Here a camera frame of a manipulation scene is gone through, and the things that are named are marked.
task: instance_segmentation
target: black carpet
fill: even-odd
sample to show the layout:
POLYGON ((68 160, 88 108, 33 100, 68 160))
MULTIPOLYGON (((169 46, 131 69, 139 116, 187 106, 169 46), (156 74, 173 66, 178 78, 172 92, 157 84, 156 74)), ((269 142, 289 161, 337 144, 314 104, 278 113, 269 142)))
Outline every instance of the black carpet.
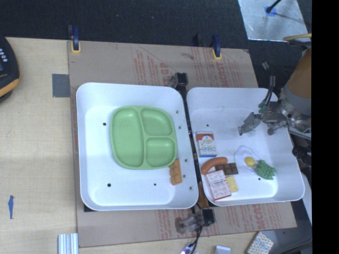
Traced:
MULTIPOLYGON (((297 0, 311 33, 312 0, 297 0)), ((286 83, 302 49, 285 42, 248 40, 238 0, 0 0, 0 33, 6 37, 67 39, 67 25, 80 40, 205 46, 216 34, 222 48, 248 49, 260 87, 268 87, 267 62, 276 89, 286 83)))

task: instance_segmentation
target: toy food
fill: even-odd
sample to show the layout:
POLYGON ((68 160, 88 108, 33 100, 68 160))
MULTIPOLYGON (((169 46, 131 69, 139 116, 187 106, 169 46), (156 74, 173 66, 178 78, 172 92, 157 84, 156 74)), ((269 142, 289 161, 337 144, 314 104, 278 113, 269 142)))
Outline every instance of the toy food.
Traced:
POLYGON ((274 242, 259 231, 247 247, 245 254, 269 254, 273 245, 274 242))
POLYGON ((216 165, 216 170, 222 170, 224 171, 225 176, 238 174, 238 168, 235 163, 226 163, 225 165, 216 165))
POLYGON ((275 176, 276 173, 276 169, 269 166, 264 160, 259 160, 255 171, 260 177, 267 180, 273 180, 273 176, 275 176))
POLYGON ((227 164, 228 159, 226 157, 215 157, 213 159, 208 160, 201 167, 201 174, 206 175, 208 170, 216 165, 225 165, 227 164))
POLYGON ((175 159, 175 161, 169 167, 170 167, 169 173, 171 174, 172 185, 182 183, 181 167, 180 167, 179 158, 175 159))
POLYGON ((235 182, 234 176, 226 177, 226 182, 228 184, 228 188, 231 191, 231 193, 237 192, 239 190, 238 186, 237 186, 237 183, 235 182))
POLYGON ((206 178, 215 201, 231 195, 231 191, 222 170, 209 172, 206 174, 206 178))
POLYGON ((254 167, 255 166, 255 160, 253 157, 251 156, 247 156, 245 158, 245 164, 248 166, 248 167, 254 167))
POLYGON ((197 132, 195 135, 199 157, 216 157, 217 149, 212 132, 197 132))
POLYGON ((256 175, 254 167, 256 161, 259 159, 260 157, 256 155, 251 148, 244 145, 239 146, 238 150, 234 153, 235 163, 253 175, 256 175))

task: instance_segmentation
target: green plastic plate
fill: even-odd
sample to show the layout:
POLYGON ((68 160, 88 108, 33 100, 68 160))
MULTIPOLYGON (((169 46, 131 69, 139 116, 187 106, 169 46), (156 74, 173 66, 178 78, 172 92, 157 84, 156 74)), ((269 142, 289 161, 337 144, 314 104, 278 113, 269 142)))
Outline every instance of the green plastic plate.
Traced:
POLYGON ((148 106, 124 106, 111 117, 110 138, 116 161, 129 169, 168 167, 177 154, 171 117, 148 106))

